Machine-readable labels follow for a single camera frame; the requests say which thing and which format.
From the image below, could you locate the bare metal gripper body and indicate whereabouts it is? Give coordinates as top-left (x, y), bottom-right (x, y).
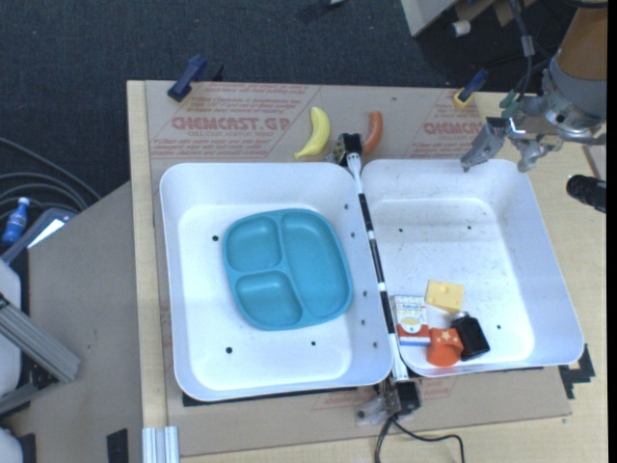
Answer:
top-left (506, 93), bottom-right (608, 150)

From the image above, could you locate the white plastic tray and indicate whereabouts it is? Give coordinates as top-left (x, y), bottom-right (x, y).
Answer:
top-left (158, 161), bottom-right (395, 402)
top-left (360, 157), bottom-right (586, 379)

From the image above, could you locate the orange sausage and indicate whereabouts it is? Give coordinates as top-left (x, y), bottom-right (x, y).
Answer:
top-left (361, 110), bottom-right (385, 156)

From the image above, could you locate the thin black and white rod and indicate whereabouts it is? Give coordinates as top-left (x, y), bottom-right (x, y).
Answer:
top-left (345, 151), bottom-right (410, 382)

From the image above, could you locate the yellow cheese wedge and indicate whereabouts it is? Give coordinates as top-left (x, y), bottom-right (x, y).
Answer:
top-left (424, 279), bottom-right (467, 314)

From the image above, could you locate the yellow banana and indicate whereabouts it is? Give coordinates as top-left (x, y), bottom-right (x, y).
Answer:
top-left (293, 106), bottom-right (333, 162)

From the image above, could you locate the white and orange carton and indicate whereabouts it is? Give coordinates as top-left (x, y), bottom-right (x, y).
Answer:
top-left (389, 294), bottom-right (432, 348)

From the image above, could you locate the black bottle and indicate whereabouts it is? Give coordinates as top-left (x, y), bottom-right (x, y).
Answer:
top-left (449, 311), bottom-right (492, 362)

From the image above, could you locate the blue divided plate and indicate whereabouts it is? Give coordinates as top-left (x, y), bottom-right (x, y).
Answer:
top-left (221, 207), bottom-right (355, 332)

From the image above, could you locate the orange bottle with yellow star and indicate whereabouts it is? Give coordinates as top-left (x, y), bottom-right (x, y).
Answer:
top-left (425, 326), bottom-right (464, 368)

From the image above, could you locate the brown cardboard board red print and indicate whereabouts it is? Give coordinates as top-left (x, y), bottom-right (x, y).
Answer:
top-left (143, 80), bottom-right (574, 457)

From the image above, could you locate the blue plastic bottle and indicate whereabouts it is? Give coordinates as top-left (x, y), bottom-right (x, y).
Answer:
top-left (1, 196), bottom-right (32, 248)

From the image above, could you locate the black cylinder on white bracket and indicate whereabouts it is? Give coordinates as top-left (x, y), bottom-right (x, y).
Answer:
top-left (565, 173), bottom-right (608, 214)

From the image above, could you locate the black block with thin wires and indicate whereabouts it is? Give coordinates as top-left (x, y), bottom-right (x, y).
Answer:
top-left (335, 131), bottom-right (363, 157)
top-left (395, 379), bottom-right (424, 414)

